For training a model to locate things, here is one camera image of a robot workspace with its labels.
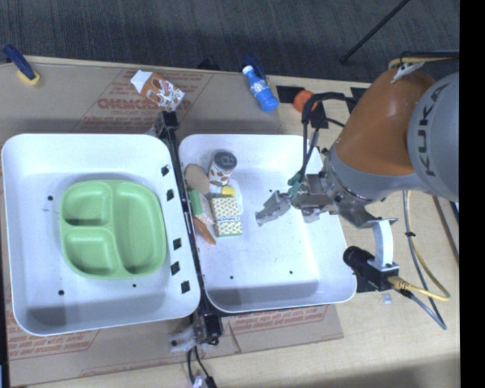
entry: blue bottle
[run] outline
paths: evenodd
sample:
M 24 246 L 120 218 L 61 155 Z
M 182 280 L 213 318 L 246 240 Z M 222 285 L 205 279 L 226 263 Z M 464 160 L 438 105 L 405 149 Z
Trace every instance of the blue bottle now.
M 266 81 L 256 75 L 253 66 L 246 66 L 242 73 L 248 78 L 250 92 L 259 101 L 264 112 L 271 112 L 278 108 L 279 101 L 275 98 Z

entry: cardboard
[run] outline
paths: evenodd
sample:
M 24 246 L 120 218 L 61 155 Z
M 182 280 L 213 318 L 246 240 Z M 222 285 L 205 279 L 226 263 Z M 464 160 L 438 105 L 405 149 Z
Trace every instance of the cardboard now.
M 27 57 L 40 81 L 28 86 L 13 64 L 0 64 L 0 151 L 18 133 L 145 133 L 160 113 L 130 79 L 137 65 Z M 280 133 L 276 112 L 263 113 L 238 74 L 156 70 L 186 93 L 177 108 L 178 136 L 191 133 Z M 12 311 L 0 164 L 0 223 L 6 290 L 11 386 L 144 369 L 185 361 L 173 354 L 169 334 L 188 319 L 39 337 L 23 331 Z M 227 356 L 343 338 L 334 306 L 225 317 L 224 334 L 206 357 Z

